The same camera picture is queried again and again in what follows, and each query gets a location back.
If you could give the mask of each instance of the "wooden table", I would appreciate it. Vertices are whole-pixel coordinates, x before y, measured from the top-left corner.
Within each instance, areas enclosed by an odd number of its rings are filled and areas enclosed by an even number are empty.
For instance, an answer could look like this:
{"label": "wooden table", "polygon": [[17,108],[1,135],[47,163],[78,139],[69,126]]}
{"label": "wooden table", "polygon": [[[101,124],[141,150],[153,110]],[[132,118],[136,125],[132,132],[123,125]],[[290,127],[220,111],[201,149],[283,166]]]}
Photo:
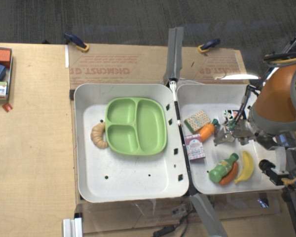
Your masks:
{"label": "wooden table", "polygon": [[[76,206],[69,69],[64,45],[0,43],[13,48],[6,112],[0,101],[0,237],[61,237]],[[231,236],[294,236],[285,203],[281,213],[222,222]],[[136,229],[104,236],[148,236]],[[176,231],[169,236],[180,236]],[[207,236],[200,223],[186,236]]]}

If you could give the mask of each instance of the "green tray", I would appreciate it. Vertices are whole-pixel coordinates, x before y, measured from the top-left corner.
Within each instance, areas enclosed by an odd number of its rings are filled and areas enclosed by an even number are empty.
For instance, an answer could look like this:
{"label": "green tray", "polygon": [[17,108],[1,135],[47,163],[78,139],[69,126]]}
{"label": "green tray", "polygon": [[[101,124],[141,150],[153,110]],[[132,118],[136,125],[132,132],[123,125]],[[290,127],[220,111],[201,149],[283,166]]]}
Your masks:
{"label": "green tray", "polygon": [[167,143],[164,112],[148,98],[122,97],[106,109],[106,137],[112,150],[126,155],[155,155]]}

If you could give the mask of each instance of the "beige ring toy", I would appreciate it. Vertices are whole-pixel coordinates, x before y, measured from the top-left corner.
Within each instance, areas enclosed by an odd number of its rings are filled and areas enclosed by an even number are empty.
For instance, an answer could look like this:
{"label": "beige ring toy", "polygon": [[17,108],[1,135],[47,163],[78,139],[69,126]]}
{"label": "beige ring toy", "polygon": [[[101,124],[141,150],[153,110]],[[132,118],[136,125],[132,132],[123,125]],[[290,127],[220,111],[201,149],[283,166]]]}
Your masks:
{"label": "beige ring toy", "polygon": [[108,142],[103,140],[103,134],[105,132],[105,122],[98,123],[92,128],[91,140],[98,148],[107,148]]}

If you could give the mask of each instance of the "toy banana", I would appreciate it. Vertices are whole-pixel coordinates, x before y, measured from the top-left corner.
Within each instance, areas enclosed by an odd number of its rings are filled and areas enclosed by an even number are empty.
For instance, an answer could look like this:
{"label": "toy banana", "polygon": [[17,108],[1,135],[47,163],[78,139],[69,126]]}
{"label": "toy banana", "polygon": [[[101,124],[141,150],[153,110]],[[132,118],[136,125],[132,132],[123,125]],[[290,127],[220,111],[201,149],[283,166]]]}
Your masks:
{"label": "toy banana", "polygon": [[242,152],[242,159],[243,159],[243,169],[239,176],[234,179],[235,184],[241,181],[246,181],[248,180],[254,170],[254,163],[253,163],[253,158],[251,154],[249,154],[247,151]]}

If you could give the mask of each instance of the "gray carpet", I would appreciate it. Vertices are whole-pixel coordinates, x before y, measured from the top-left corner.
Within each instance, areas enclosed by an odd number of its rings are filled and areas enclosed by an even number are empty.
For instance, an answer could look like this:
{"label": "gray carpet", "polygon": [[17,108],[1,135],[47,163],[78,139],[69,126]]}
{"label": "gray carpet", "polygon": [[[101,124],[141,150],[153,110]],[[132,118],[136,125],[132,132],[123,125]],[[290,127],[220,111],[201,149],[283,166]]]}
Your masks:
{"label": "gray carpet", "polygon": [[167,46],[177,26],[184,46],[220,38],[261,76],[261,58],[296,33],[296,0],[0,0],[0,42],[65,44],[69,32],[86,43]]}

